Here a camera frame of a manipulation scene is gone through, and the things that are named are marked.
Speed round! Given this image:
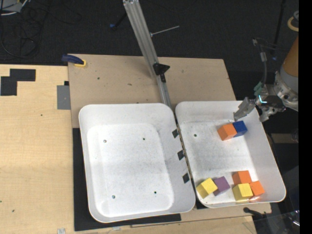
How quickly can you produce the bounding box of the pale wood board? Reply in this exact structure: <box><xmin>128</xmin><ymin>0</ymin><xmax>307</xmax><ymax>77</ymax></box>
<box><xmin>67</xmin><ymin>54</ymin><xmax>273</xmax><ymax>229</ymax></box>

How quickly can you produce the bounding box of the white plastic tray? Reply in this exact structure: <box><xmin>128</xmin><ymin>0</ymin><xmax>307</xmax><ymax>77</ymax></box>
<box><xmin>78</xmin><ymin>102</ymin><xmax>196</xmax><ymax>224</ymax></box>
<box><xmin>175</xmin><ymin>100</ymin><xmax>287</xmax><ymax>209</ymax></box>

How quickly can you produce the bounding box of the yellow cube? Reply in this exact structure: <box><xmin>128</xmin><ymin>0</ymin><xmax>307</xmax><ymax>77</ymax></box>
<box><xmin>196</xmin><ymin>177</ymin><xmax>218</xmax><ymax>199</ymax></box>
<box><xmin>232</xmin><ymin>183</ymin><xmax>254</xmax><ymax>202</ymax></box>

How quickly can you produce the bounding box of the purple cube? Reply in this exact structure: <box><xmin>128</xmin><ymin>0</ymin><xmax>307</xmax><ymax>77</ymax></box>
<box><xmin>213</xmin><ymin>175</ymin><xmax>231</xmax><ymax>196</ymax></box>

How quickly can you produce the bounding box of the orange cube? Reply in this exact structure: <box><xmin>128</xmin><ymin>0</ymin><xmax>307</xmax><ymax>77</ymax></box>
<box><xmin>232</xmin><ymin>170</ymin><xmax>253</xmax><ymax>186</ymax></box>
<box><xmin>249</xmin><ymin>180</ymin><xmax>266</xmax><ymax>196</ymax></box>
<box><xmin>217</xmin><ymin>123</ymin><xmax>238</xmax><ymax>141</ymax></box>

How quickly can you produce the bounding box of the blue cube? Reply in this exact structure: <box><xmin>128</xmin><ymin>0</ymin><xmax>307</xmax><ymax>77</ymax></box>
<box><xmin>233</xmin><ymin>120</ymin><xmax>248</xmax><ymax>138</ymax></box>

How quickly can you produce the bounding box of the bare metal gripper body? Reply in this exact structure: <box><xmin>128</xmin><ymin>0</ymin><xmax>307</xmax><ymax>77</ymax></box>
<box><xmin>254</xmin><ymin>76</ymin><xmax>299</xmax><ymax>114</ymax></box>

